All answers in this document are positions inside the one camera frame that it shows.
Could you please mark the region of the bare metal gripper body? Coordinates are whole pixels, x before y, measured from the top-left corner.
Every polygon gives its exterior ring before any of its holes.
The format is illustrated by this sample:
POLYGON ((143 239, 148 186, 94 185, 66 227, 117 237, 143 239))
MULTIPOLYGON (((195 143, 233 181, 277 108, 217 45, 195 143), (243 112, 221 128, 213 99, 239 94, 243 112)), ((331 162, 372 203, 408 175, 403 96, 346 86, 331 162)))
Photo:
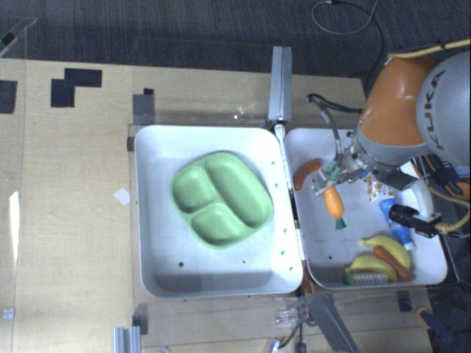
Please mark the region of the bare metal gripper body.
POLYGON ((319 168, 311 176, 311 185, 325 185, 329 187, 330 180, 339 180, 341 183, 354 182, 365 177, 369 171, 359 166, 349 153, 335 154, 332 159, 317 158, 319 168))

